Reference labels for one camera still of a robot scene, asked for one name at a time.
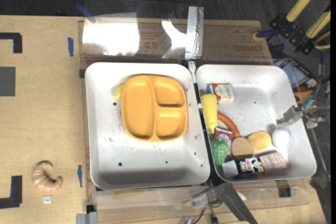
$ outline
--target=small white square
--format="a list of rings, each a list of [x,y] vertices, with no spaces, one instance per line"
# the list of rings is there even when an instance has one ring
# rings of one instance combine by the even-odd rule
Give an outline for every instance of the small white square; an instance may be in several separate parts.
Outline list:
[[[45,196],[43,196],[43,203],[44,204],[52,204],[53,203],[53,197],[52,197],[52,195],[45,195]]]

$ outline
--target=yellow bottle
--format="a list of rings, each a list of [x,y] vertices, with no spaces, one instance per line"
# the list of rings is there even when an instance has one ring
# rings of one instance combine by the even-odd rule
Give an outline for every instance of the yellow bottle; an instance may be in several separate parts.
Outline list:
[[[213,134],[218,126],[217,119],[217,97],[209,93],[201,96],[205,124],[208,130]]]

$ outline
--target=yellow plate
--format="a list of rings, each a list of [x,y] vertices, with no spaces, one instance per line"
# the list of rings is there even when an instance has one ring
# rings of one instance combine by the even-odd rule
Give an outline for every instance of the yellow plate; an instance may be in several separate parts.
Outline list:
[[[188,111],[183,87],[162,76],[139,75],[122,89],[122,121],[133,138],[169,141],[187,128]]]

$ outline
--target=yellow object under plate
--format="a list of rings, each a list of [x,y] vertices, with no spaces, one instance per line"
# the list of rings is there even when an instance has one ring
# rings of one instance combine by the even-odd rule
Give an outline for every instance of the yellow object under plate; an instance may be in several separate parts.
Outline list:
[[[122,121],[126,132],[145,141],[169,141],[187,128],[188,110],[184,89],[163,76],[139,75],[122,89]]]

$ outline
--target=wooden table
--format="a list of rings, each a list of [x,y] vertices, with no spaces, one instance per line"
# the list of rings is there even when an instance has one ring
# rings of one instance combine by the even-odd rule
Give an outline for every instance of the wooden table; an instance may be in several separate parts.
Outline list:
[[[16,68],[14,97],[0,97],[0,198],[9,197],[10,178],[23,177],[20,207],[0,209],[1,223],[75,223],[86,211],[87,181],[78,23],[82,17],[0,16],[1,32],[23,36],[23,53],[13,53],[11,40],[0,40],[0,66]],[[74,56],[68,50],[74,40]],[[53,163],[52,177],[64,179],[52,204],[32,184],[35,165]],[[77,175],[82,166],[83,187]],[[307,185],[310,203],[252,210],[259,223],[325,223],[316,191]],[[231,213],[220,223],[234,222]],[[180,219],[142,222],[179,223]],[[199,223],[210,223],[203,217]]]

